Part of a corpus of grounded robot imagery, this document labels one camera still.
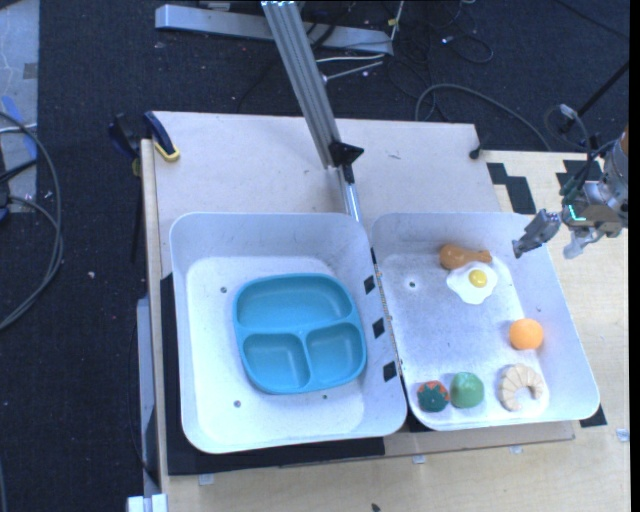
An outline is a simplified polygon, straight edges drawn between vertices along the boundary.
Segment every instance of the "toy food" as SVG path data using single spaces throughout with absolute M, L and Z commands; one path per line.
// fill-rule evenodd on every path
M 522 404 L 516 398 L 516 392 L 525 387 L 529 388 L 531 396 L 537 400 L 544 393 L 545 385 L 540 374 L 527 365 L 514 364 L 504 371 L 498 385 L 498 399 L 505 409 L 519 411 L 522 408 Z
M 447 276 L 447 286 L 467 304 L 482 304 L 498 283 L 498 275 L 485 263 L 472 261 L 453 269 Z
M 455 244 L 445 244 L 440 249 L 440 264 L 449 270 L 463 267 L 471 261 L 491 263 L 493 258 L 487 250 L 473 251 Z
M 518 350 L 538 348 L 543 339 L 542 325 L 533 318 L 521 318 L 509 327 L 509 341 Z
M 423 411 L 440 412 L 449 401 L 449 392 L 439 380 L 430 380 L 418 388 L 418 403 Z
M 475 407 L 484 400 L 484 384 L 471 372 L 456 373 L 449 392 L 451 403 L 460 408 Z

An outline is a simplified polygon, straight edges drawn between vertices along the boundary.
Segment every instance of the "blue plate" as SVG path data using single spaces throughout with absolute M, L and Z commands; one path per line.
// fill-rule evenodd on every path
M 267 393 L 340 386 L 366 363 L 356 305 L 346 287 L 327 274 L 246 283 L 233 302 L 233 325 L 245 371 Z

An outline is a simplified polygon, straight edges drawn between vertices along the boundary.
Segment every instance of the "wooden table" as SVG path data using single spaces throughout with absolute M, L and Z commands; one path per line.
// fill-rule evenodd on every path
M 598 383 L 606 424 L 578 422 L 414 433 L 384 439 L 384 457 L 198 476 L 167 471 L 160 280 L 171 271 L 168 230 L 188 211 L 344 211 L 333 171 L 321 167 L 302 118 L 156 112 L 181 151 L 162 160 L 142 141 L 158 487 L 176 511 L 630 510 L 628 237 L 562 257 L 549 244 L 567 304 Z M 536 208 L 560 207 L 556 173 L 575 153 L 485 151 L 472 125 L 338 120 L 368 229 L 390 211 L 512 211 L 488 163 L 526 177 Z

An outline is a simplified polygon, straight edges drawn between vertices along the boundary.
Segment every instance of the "black carpet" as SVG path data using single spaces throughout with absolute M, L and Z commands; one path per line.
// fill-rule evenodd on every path
M 122 510 L 143 492 L 128 414 L 128 400 L 138 410 L 132 333 L 145 293 L 141 240 L 130 260 L 139 182 L 109 140 L 114 115 L 125 113 L 144 134 L 147 110 L 300 114 L 272 43 L 159 32 L 154 11 L 165 3 L 41 1 L 38 136 L 60 177 L 65 252 L 55 281 L 0 331 L 0 461 L 11 511 Z M 388 31 L 398 3 L 357 2 L 339 23 Z M 330 22 L 349 3 L 327 12 L 307 4 L 309 20 Z M 531 126 L 450 86 L 436 90 L 428 121 L 475 123 L 490 149 L 579 151 L 582 134 L 572 129 L 571 143 L 561 140 L 545 113 L 561 103 L 579 110 L 629 60 L 629 19 L 629 0 L 407 2 L 396 56 L 367 76 L 330 80 L 329 98 L 336 117 L 414 120 L 428 87 L 454 84 Z M 431 105 L 428 96 L 421 120 Z M 582 119 L 604 143 L 622 133 L 628 110 L 627 71 Z M 42 161 L 39 175 L 38 202 L 52 211 Z M 0 317 L 42 279 L 51 243 L 39 215 L 0 224 Z

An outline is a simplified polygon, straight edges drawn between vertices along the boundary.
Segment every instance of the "orange fruit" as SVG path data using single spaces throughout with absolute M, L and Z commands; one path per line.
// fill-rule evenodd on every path
M 509 327 L 509 341 L 518 350 L 538 348 L 543 338 L 544 330 L 533 318 L 521 318 Z

